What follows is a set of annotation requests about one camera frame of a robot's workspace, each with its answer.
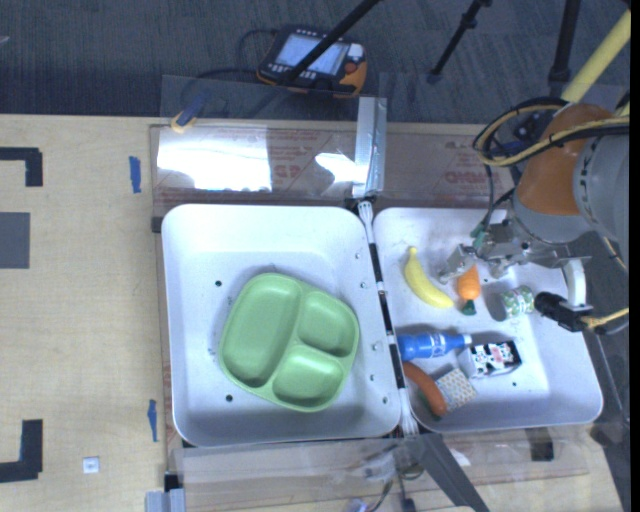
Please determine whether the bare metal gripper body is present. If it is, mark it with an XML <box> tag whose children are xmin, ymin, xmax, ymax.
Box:
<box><xmin>474</xmin><ymin>222</ymin><xmax>592</xmax><ymax>271</ymax></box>

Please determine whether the orange carrot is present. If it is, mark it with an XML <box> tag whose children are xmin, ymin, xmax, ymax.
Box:
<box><xmin>456</xmin><ymin>264</ymin><xmax>483</xmax><ymax>317</ymax></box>

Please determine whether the green and white can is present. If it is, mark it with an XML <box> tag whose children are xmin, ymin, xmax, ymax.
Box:
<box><xmin>499</xmin><ymin>285</ymin><xmax>537</xmax><ymax>322</ymax></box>

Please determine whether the yellow banana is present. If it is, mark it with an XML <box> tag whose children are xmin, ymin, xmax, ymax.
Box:
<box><xmin>403</xmin><ymin>245</ymin><xmax>456</xmax><ymax>310</ymax></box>

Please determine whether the blue bottle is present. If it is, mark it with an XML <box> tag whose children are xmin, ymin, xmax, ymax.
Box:
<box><xmin>395</xmin><ymin>330</ymin><xmax>474</xmax><ymax>363</ymax></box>

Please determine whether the black and white cow-print carton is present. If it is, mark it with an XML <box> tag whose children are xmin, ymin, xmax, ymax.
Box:
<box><xmin>456</xmin><ymin>340</ymin><xmax>524</xmax><ymax>380</ymax></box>

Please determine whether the white plastic tray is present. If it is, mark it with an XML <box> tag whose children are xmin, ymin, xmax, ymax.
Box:
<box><xmin>372</xmin><ymin>206</ymin><xmax>605</xmax><ymax>435</ymax></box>
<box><xmin>160</xmin><ymin>202</ymin><xmax>404</xmax><ymax>448</ymax></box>

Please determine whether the orange sausage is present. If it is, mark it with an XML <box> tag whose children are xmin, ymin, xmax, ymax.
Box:
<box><xmin>402</xmin><ymin>360</ymin><xmax>448</xmax><ymax>419</ymax></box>

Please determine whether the green divided plate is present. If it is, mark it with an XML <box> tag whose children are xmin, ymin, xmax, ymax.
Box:
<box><xmin>217</xmin><ymin>271</ymin><xmax>362</xmax><ymax>414</ymax></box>

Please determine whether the black cylinder on white bracket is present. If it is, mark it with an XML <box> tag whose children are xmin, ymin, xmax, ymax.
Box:
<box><xmin>533</xmin><ymin>256</ymin><xmax>595</xmax><ymax>333</ymax></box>

